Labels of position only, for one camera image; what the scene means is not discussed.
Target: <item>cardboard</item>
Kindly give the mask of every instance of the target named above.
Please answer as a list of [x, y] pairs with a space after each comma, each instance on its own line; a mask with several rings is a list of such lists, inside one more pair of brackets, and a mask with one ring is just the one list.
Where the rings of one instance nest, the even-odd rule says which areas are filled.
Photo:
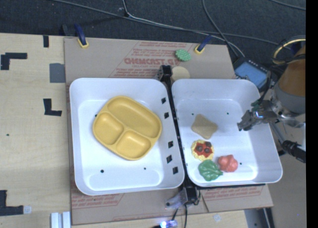
[[[178, 193], [178, 188], [137, 193], [88, 196], [81, 193], [74, 181], [72, 127], [69, 87], [81, 77], [156, 77], [160, 65], [183, 67], [190, 78], [235, 78], [227, 47], [207, 45], [197, 55], [198, 44], [88, 38], [89, 47], [79, 46], [77, 38], [64, 39], [67, 115], [69, 133], [71, 209], [73, 225], [122, 220], [171, 217], [174, 209], [165, 207], [165, 201]], [[179, 61], [174, 53], [186, 50], [191, 60]], [[188, 214], [232, 211], [271, 207], [267, 185], [201, 190], [197, 206], [189, 206]]]

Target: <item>light wood surface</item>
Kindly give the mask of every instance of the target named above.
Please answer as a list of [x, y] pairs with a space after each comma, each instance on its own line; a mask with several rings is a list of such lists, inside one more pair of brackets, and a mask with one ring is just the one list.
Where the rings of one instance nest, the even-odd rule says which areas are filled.
[[[0, 54], [23, 52], [0, 71], [0, 190], [7, 206], [31, 206], [32, 213], [0, 217], [0, 228], [48, 228], [50, 214], [70, 211], [66, 86], [50, 83], [49, 65], [64, 64], [63, 37], [50, 36], [49, 48], [36, 35], [0, 34]], [[44, 115], [44, 98], [61, 117]], [[184, 216], [177, 217], [180, 227]], [[124, 221], [81, 228], [150, 228], [162, 219]], [[189, 215], [187, 227], [246, 228], [244, 211]]]

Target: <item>red toy tomato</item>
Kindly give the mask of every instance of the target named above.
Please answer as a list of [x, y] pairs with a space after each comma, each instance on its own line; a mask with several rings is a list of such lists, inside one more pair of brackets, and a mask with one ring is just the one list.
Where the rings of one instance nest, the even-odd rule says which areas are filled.
[[220, 170], [227, 172], [236, 171], [239, 165], [232, 154], [219, 157], [218, 163], [220, 165]]

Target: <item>black fabric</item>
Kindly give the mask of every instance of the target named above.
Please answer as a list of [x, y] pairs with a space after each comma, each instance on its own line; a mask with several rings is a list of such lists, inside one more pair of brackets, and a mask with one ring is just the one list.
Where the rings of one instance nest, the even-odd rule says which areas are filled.
[[[124, 16], [122, 0], [65, 0]], [[306, 0], [278, 0], [306, 7]], [[208, 20], [202, 0], [126, 0], [135, 17], [163, 24], [217, 32]], [[268, 0], [206, 0], [207, 9], [223, 33], [261, 38], [274, 43], [306, 34], [306, 12]], [[74, 23], [86, 37], [199, 43], [205, 36], [168, 30], [108, 16], [99, 12], [45, 0], [0, 0], [0, 32], [61, 35], [62, 26], [74, 35]], [[275, 44], [226, 36], [250, 58], [271, 64]], [[211, 44], [224, 44], [212, 39]]]

